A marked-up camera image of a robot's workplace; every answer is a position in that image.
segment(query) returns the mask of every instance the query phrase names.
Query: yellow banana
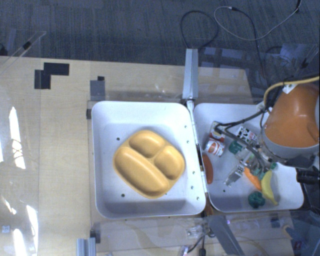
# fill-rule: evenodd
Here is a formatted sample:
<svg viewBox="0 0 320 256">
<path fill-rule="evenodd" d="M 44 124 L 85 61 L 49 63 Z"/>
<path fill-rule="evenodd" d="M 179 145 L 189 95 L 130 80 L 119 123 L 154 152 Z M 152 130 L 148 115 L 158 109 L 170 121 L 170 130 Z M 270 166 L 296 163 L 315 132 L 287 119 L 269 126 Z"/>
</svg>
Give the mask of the yellow banana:
<svg viewBox="0 0 320 256">
<path fill-rule="evenodd" d="M 275 200 L 275 196 L 274 196 L 274 193 L 272 192 L 271 185 L 270 185 L 271 177 L 272 177 L 272 170 L 268 170 L 261 180 L 262 194 L 266 199 L 271 200 L 271 202 L 275 206 L 277 206 L 279 203 Z"/>
</svg>

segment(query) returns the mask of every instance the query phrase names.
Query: white cable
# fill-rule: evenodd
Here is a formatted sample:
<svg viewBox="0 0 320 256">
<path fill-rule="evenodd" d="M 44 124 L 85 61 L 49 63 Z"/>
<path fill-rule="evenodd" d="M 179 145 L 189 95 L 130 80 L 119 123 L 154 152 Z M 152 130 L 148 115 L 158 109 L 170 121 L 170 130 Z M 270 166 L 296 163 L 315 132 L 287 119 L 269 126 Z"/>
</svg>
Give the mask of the white cable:
<svg viewBox="0 0 320 256">
<path fill-rule="evenodd" d="M 274 26 L 273 28 L 271 28 L 266 34 L 264 34 L 263 36 L 260 36 L 260 37 L 257 37 L 257 38 L 254 38 L 254 39 L 250 39 L 250 38 L 244 38 L 244 37 L 241 37 L 241 36 L 238 36 L 234 33 L 232 33 L 230 30 L 228 30 L 227 28 L 225 28 L 217 19 L 217 16 L 216 16 L 216 12 L 219 10 L 219 9 L 222 9 L 222 8 L 227 8 L 229 10 L 232 10 L 232 6 L 220 6 L 218 7 L 217 9 L 214 10 L 214 14 L 213 14 L 213 17 L 216 21 L 216 23 L 222 28 L 224 29 L 225 31 L 227 31 L 229 34 L 233 35 L 234 37 L 236 38 L 239 38 L 241 40 L 244 40 L 244 41 L 256 41 L 256 40 L 260 40 L 262 38 L 265 38 L 267 35 L 269 35 L 273 30 L 275 30 L 277 27 L 279 27 L 280 25 L 282 25 L 283 23 L 285 23 L 292 15 L 294 15 L 298 10 L 299 10 L 299 7 L 301 5 L 301 2 L 299 4 L 299 6 L 294 10 L 293 13 L 291 13 L 285 20 L 283 20 L 282 22 L 280 22 L 278 25 Z"/>
</svg>

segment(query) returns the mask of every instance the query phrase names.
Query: table surface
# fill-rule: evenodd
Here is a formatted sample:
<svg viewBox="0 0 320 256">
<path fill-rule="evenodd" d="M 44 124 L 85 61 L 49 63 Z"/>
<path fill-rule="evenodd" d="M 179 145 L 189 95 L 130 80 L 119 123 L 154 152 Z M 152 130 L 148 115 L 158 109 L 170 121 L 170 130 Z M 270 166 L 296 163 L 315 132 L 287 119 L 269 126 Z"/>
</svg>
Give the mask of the table surface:
<svg viewBox="0 0 320 256">
<path fill-rule="evenodd" d="M 52 75 L 51 89 L 39 90 L 39 102 L 36 100 L 33 102 L 32 98 L 24 98 L 29 101 L 28 104 L 33 104 L 33 108 L 36 108 L 37 104 L 40 107 L 40 117 L 28 112 L 28 109 L 25 110 L 26 116 L 29 117 L 26 122 L 37 122 L 39 119 L 40 129 L 39 148 L 34 149 L 39 150 L 38 255 L 70 256 L 76 254 L 76 240 L 88 238 L 91 229 L 90 163 L 86 119 L 87 102 L 90 100 L 90 80 L 97 80 L 98 76 L 104 77 L 107 97 L 108 92 L 112 92 L 109 95 L 111 100 L 128 90 L 131 92 L 127 95 L 128 99 L 138 94 L 147 100 L 146 95 L 152 95 L 154 92 L 164 97 L 180 95 L 184 67 L 62 59 L 38 60 L 25 57 L 14 64 L 14 69 L 11 68 L 2 75 L 2 83 L 4 81 L 4 84 L 10 83 L 12 85 L 10 90 L 18 90 L 17 88 L 21 86 L 34 90 L 35 70 L 43 69 L 45 62 L 69 64 L 69 75 Z M 225 78 L 228 72 L 233 76 L 233 80 Z M 206 94 L 214 94 L 215 102 L 219 102 L 220 99 L 220 101 L 252 103 L 249 85 L 244 79 L 245 72 L 240 71 L 237 75 L 239 79 L 235 82 L 232 70 L 221 71 L 201 67 L 199 90 L 204 90 Z M 28 184 L 33 186 L 35 183 L 25 182 L 26 194 L 30 190 Z M 288 213 L 281 214 L 283 220 L 290 225 Z M 5 220 L 6 217 L 0 217 L 2 223 Z M 175 230 L 178 232 L 179 229 L 172 227 L 171 232 L 174 233 Z M 114 236 L 121 236 L 121 232 L 123 230 L 115 228 Z M 250 234 L 250 231 L 246 230 L 244 233 L 254 238 L 255 234 L 252 232 Z M 293 255 L 291 242 L 284 236 L 281 228 L 264 227 L 258 232 L 260 236 L 258 235 L 255 241 L 242 239 L 240 242 L 247 255 L 259 253 L 260 247 L 263 247 L 269 255 Z M 159 232 L 158 235 L 161 237 L 165 234 Z M 246 237 L 240 232 L 236 235 L 239 238 Z M 143 234 L 137 233 L 133 239 L 140 241 L 141 248 L 143 247 L 141 242 L 144 239 Z M 0 254 L 10 255 L 8 252 L 10 250 L 12 252 L 10 246 L 13 245 L 5 234 L 0 236 L 0 245 Z M 205 247 L 207 255 L 224 255 L 224 250 L 216 238 L 207 239 Z M 177 256 L 179 248 L 180 246 L 165 248 L 155 246 L 133 250 L 119 248 L 112 253 L 114 256 Z M 194 250 L 190 255 L 197 253 L 198 250 Z M 99 252 L 97 255 L 106 254 L 107 252 Z"/>
</svg>

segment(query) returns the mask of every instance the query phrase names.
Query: orange carrot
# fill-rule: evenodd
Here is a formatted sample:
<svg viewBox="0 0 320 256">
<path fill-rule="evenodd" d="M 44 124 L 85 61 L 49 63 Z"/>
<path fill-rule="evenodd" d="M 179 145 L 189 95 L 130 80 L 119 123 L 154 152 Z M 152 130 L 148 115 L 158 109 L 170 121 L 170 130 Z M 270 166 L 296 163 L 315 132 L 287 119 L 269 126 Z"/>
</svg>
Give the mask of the orange carrot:
<svg viewBox="0 0 320 256">
<path fill-rule="evenodd" d="M 251 174 L 250 169 L 248 167 L 244 167 L 244 174 L 252 182 L 252 184 L 256 187 L 257 190 L 262 190 L 260 180 L 257 176 Z"/>
</svg>

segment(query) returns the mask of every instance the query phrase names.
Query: dark gray floor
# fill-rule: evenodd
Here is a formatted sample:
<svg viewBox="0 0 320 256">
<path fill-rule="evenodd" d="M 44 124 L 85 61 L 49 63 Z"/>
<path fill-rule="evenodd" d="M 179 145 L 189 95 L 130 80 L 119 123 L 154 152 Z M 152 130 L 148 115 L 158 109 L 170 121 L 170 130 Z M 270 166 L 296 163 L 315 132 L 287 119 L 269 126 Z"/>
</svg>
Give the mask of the dark gray floor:
<svg viewBox="0 0 320 256">
<path fill-rule="evenodd" d="M 200 10 L 213 17 L 217 7 L 234 6 L 252 18 L 259 37 L 291 14 L 296 4 L 296 0 L 2 0 L 0 43 L 10 54 L 26 40 L 18 38 L 17 31 L 45 31 L 40 52 L 31 51 L 30 56 L 184 65 L 180 32 L 184 13 Z M 217 16 L 237 35 L 254 37 L 243 14 L 220 9 Z M 187 42 L 199 47 L 216 33 L 217 25 L 194 13 L 185 18 L 183 31 Z M 254 41 L 238 39 L 219 28 L 214 41 L 200 50 L 199 64 L 246 69 L 252 94 L 260 96 L 271 83 L 319 72 L 319 53 L 311 58 L 312 65 L 298 70 L 314 54 L 313 47 L 319 48 L 319 31 L 319 1 L 302 0 L 298 13 L 257 41 L 260 57 Z M 271 47 L 276 48 L 265 55 Z"/>
</svg>

